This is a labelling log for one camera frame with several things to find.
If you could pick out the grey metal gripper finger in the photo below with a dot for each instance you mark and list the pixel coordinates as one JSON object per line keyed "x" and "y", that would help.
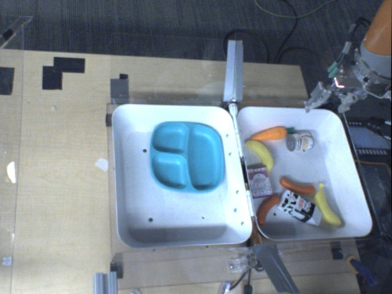
{"x": 350, "y": 99}
{"x": 318, "y": 96}

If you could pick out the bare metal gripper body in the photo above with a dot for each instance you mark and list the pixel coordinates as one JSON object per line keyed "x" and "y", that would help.
{"x": 364, "y": 80}

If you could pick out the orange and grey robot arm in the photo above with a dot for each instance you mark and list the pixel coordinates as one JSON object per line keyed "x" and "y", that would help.
{"x": 379, "y": 26}

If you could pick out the small white bottle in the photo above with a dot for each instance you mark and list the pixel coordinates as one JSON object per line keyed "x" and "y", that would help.
{"x": 301, "y": 142}

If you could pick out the orange carrot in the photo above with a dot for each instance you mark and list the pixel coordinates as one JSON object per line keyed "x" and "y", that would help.
{"x": 269, "y": 134}

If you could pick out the white plastic tray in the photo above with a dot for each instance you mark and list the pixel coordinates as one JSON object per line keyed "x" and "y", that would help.
{"x": 134, "y": 194}
{"x": 337, "y": 170}

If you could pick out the yellow banana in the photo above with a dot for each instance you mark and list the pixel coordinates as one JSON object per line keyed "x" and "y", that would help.
{"x": 325, "y": 208}
{"x": 264, "y": 153}

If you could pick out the orange-red sausage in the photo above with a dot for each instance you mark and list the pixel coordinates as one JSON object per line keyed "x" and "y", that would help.
{"x": 266, "y": 208}
{"x": 297, "y": 187}

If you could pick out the pink carton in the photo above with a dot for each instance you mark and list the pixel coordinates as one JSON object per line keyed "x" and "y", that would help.
{"x": 259, "y": 182}

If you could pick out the black and white milk carton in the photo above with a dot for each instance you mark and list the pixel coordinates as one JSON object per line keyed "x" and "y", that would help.
{"x": 298, "y": 208}

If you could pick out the blue divided plate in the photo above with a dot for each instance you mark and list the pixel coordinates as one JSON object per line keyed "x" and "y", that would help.
{"x": 202, "y": 158}

